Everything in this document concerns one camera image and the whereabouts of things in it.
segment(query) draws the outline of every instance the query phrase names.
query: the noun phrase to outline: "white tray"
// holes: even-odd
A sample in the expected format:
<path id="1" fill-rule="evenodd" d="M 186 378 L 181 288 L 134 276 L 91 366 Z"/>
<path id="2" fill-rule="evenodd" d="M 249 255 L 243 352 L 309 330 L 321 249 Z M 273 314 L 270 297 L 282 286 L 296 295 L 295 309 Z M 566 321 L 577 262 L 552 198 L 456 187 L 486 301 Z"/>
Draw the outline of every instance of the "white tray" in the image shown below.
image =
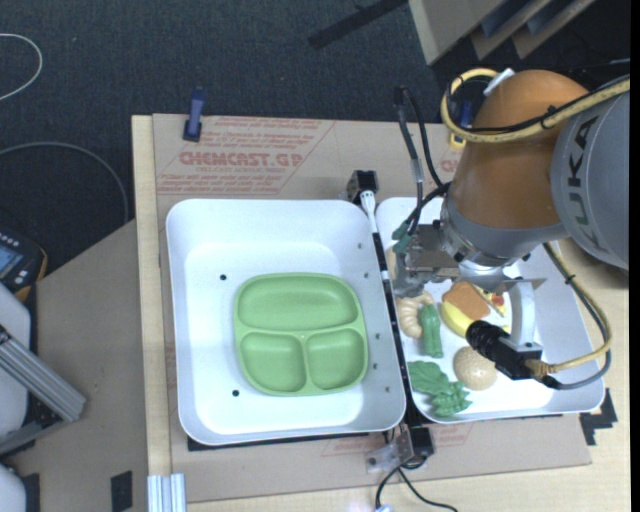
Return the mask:
<path id="1" fill-rule="evenodd" d="M 178 409 L 207 445 L 387 430 L 406 400 L 369 223 L 346 201 L 188 199 L 167 217 Z M 322 272 L 356 292 L 369 367 L 346 391 L 282 397 L 244 377 L 235 352 L 233 299 L 247 279 Z"/>
<path id="2" fill-rule="evenodd" d="M 415 198 L 392 198 L 384 201 L 376 212 L 380 237 L 385 252 L 395 243 L 392 232 L 415 207 Z M 431 223 L 439 218 L 441 199 L 431 201 L 424 208 L 421 222 Z M 536 330 L 534 341 L 544 346 L 543 360 L 561 362 L 573 359 L 593 350 L 587 334 L 577 299 L 573 291 L 564 284 L 562 276 L 549 260 L 544 249 L 534 250 L 531 258 L 518 262 L 505 273 L 510 277 L 544 278 L 546 281 L 535 291 Z M 425 289 L 437 303 L 451 287 L 451 282 L 428 283 Z M 485 320 L 498 326 L 510 324 L 510 314 L 505 318 L 498 313 Z M 453 371 L 453 356 L 458 349 L 468 346 L 464 338 L 451 331 L 441 322 L 440 335 L 444 357 L 433 359 L 420 354 L 415 340 L 401 333 L 404 356 L 409 361 L 433 361 L 447 374 L 450 381 L 458 380 Z M 556 375 L 562 382 L 582 380 L 598 371 L 596 361 L 589 362 Z M 513 381 L 498 373 L 497 381 L 483 391 L 471 391 L 467 397 L 472 405 L 466 410 L 442 418 L 431 413 L 427 395 L 412 392 L 412 398 L 420 412 L 438 423 L 459 423 L 499 418 L 543 416 L 571 412 L 584 412 L 597 408 L 604 399 L 602 379 L 574 390 L 554 391 L 533 380 Z"/>

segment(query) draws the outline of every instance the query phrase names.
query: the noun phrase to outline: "black device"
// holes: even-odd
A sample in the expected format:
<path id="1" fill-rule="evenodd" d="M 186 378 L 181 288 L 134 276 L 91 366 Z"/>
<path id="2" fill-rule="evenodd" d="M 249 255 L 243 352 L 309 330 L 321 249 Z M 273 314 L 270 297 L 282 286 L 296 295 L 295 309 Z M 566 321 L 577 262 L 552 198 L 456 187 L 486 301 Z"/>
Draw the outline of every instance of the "black device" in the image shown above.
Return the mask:
<path id="1" fill-rule="evenodd" d="M 376 171 L 353 171 L 345 191 L 346 200 L 359 206 L 360 193 L 365 190 L 370 190 L 374 194 L 378 191 L 378 176 Z"/>
<path id="2" fill-rule="evenodd" d="M 47 255 L 28 237 L 0 224 L 0 282 L 24 302 L 43 277 Z"/>
<path id="3" fill-rule="evenodd" d="M 475 351 L 496 363 L 496 368 L 512 380 L 532 378 L 531 369 L 525 361 L 542 358 L 542 349 L 514 349 L 506 343 L 509 339 L 507 332 L 484 320 L 473 322 L 467 329 L 466 338 Z"/>

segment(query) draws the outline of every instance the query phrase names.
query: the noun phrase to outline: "toy food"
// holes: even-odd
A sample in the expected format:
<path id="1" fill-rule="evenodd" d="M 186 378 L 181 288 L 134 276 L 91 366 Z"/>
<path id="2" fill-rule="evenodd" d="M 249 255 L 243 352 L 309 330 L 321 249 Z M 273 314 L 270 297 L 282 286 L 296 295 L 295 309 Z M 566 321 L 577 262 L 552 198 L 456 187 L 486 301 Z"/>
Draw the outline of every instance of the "toy food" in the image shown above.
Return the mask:
<path id="1" fill-rule="evenodd" d="M 388 249 L 387 252 L 384 253 L 384 257 L 387 260 L 387 270 L 389 272 L 389 277 L 393 281 L 396 278 L 396 253 L 393 252 L 393 247 Z"/>
<path id="2" fill-rule="evenodd" d="M 475 286 L 458 281 L 442 295 L 442 319 L 459 336 L 464 337 L 472 322 L 480 320 L 491 310 Z"/>
<path id="3" fill-rule="evenodd" d="M 504 303 L 504 296 L 501 293 L 488 292 L 483 290 L 479 286 L 475 286 L 475 289 L 478 291 L 480 296 L 495 309 L 501 316 L 505 316 L 507 312 L 507 307 Z"/>
<path id="4" fill-rule="evenodd" d="M 493 385 L 498 371 L 493 362 L 471 347 L 464 347 L 453 358 L 453 371 L 469 389 L 482 391 Z"/>
<path id="5" fill-rule="evenodd" d="M 447 375 L 431 361 L 411 361 L 407 364 L 411 387 L 414 391 L 431 395 L 436 416 L 451 416 L 471 405 L 468 391 L 462 382 L 449 382 Z"/>
<path id="6" fill-rule="evenodd" d="M 398 325 L 403 333 L 410 338 L 420 338 L 422 336 L 422 326 L 418 318 L 418 311 L 421 307 L 433 304 L 431 294 L 423 291 L 417 297 L 400 297 L 396 299 L 396 311 L 398 312 Z"/>
<path id="7" fill-rule="evenodd" d="M 440 315 L 435 305 L 422 306 L 418 312 L 418 318 L 422 326 L 422 352 L 427 356 L 442 357 L 444 353 L 440 338 Z"/>

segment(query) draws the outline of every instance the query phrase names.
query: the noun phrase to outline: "green toy vegetable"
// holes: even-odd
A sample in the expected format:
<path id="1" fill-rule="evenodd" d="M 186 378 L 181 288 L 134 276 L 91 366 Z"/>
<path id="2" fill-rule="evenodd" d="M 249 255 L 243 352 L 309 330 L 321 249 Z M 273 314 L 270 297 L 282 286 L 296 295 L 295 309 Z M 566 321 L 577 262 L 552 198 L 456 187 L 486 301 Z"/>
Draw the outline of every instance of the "green toy vegetable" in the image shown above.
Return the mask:
<path id="1" fill-rule="evenodd" d="M 440 358 L 443 356 L 440 339 L 440 315 L 434 304 L 423 306 L 418 313 L 422 326 L 422 347 L 425 355 Z"/>
<path id="2" fill-rule="evenodd" d="M 461 382 L 449 382 L 447 375 L 434 362 L 411 361 L 407 364 L 411 387 L 431 395 L 436 416 L 446 417 L 464 411 L 471 405 Z"/>

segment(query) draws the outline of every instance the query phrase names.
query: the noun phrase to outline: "blue clip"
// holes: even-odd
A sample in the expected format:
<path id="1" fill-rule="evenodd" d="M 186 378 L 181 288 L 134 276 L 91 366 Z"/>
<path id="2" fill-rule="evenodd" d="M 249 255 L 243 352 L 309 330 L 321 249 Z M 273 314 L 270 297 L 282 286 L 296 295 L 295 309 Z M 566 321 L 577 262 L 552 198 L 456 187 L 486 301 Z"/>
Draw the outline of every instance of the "blue clip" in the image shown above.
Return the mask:
<path id="1" fill-rule="evenodd" d="M 470 101 L 463 101 L 462 102 L 462 113 L 460 114 L 460 120 L 458 121 L 458 124 L 460 126 L 462 126 L 463 128 L 469 128 L 471 126 L 471 102 Z M 458 137 L 455 134 L 451 134 L 450 138 L 449 138 L 449 144 L 457 149 L 462 149 L 464 147 L 464 143 L 465 140 Z"/>
<path id="2" fill-rule="evenodd" d="M 189 119 L 184 123 L 184 133 L 182 138 L 191 142 L 200 141 L 200 132 L 202 130 L 202 123 L 200 122 L 200 116 L 202 116 L 202 109 L 204 107 L 204 89 L 202 87 L 196 87 L 191 93 L 191 109 L 189 110 Z"/>

